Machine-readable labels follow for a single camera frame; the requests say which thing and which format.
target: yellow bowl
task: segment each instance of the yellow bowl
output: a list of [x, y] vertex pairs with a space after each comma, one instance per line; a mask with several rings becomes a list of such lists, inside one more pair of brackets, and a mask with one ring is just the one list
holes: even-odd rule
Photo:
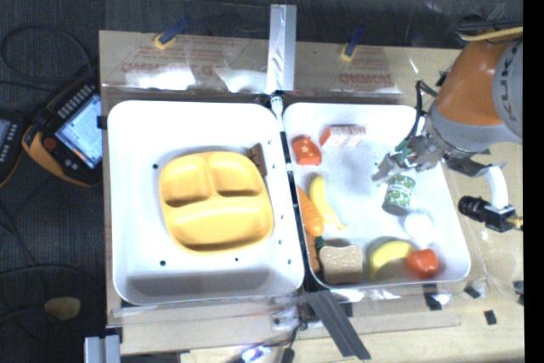
[[159, 195], [169, 235], [191, 252], [248, 247], [274, 228], [263, 177], [240, 153], [211, 151], [173, 159], [161, 171]]

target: green can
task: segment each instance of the green can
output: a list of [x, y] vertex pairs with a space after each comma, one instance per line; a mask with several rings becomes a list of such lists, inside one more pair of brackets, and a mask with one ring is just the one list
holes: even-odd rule
[[415, 188], [416, 181], [410, 177], [397, 174], [389, 178], [382, 209], [393, 215], [406, 215]]

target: blue and yellow clip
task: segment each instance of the blue and yellow clip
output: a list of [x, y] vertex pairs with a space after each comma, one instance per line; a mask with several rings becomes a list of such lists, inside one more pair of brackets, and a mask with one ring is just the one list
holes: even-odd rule
[[364, 26], [359, 26], [357, 30], [354, 32], [354, 35], [351, 37], [351, 40], [349, 40], [349, 43], [346, 43], [343, 48], [342, 52], [340, 53], [340, 58], [346, 61], [350, 61], [353, 59], [355, 55], [355, 50], [357, 49], [357, 45], [359, 44], [359, 41], [361, 37], [363, 36], [363, 33], [365, 32]]
[[182, 33], [185, 27], [189, 24], [189, 19], [183, 18], [175, 23], [169, 29], [166, 29], [163, 33], [155, 37], [155, 46], [160, 50], [164, 50], [168, 46], [171, 46], [176, 41], [176, 35]]

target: yellow banana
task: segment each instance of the yellow banana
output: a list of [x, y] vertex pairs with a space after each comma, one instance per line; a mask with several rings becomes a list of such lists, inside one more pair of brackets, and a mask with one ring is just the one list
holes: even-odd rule
[[416, 251], [413, 245], [407, 241], [389, 241], [382, 244], [372, 253], [369, 262], [371, 266], [371, 278], [385, 265], [397, 258], [407, 258]]
[[323, 217], [323, 221], [338, 227], [340, 230], [346, 230], [346, 226], [342, 224], [326, 200], [325, 178], [322, 175], [316, 176], [309, 184], [309, 199], [315, 204]]

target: beige tabletop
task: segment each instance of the beige tabletop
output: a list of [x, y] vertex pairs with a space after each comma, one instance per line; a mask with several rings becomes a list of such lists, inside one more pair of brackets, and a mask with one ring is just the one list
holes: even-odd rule
[[[126, 32], [100, 33], [102, 82], [133, 52], [139, 34]], [[334, 44], [298, 43], [297, 62], [313, 59], [317, 65], [338, 69]], [[400, 102], [415, 104], [414, 84], [418, 79], [434, 85], [439, 71], [446, 70], [458, 50], [431, 48], [379, 48], [382, 70], [387, 67], [396, 87], [402, 92]], [[122, 100], [112, 88], [102, 88], [103, 112]], [[509, 203], [523, 216], [522, 146], [498, 144], [487, 156], [478, 156], [482, 163], [506, 162], [503, 168], [507, 181]], [[228, 308], [161, 307], [156, 310], [131, 312], [122, 308], [122, 301], [112, 282], [111, 213], [109, 195], [108, 150], [105, 139], [105, 242], [107, 273], [107, 309], [112, 326], [122, 327], [122, 355], [175, 352], [184, 363], [229, 362], [235, 360], [250, 343], [269, 336], [274, 342], [286, 334], [278, 332], [266, 309], [259, 303], [231, 305]], [[445, 169], [450, 194], [455, 204], [462, 196], [490, 198], [484, 178], [471, 179]], [[479, 298], [462, 289], [450, 295], [443, 309], [431, 311], [422, 299], [414, 302], [370, 302], [354, 304], [352, 323], [375, 362], [497, 362], [524, 360], [524, 306], [513, 288], [524, 273], [523, 232], [510, 230], [499, 234], [459, 214], [463, 233], [473, 258], [471, 276], [476, 279]], [[219, 314], [203, 315], [206, 310]], [[486, 314], [496, 318], [488, 323]], [[296, 362], [325, 363], [343, 361], [336, 344], [323, 326], [310, 326], [297, 333], [292, 348]], [[281, 361], [281, 347], [262, 362]]]

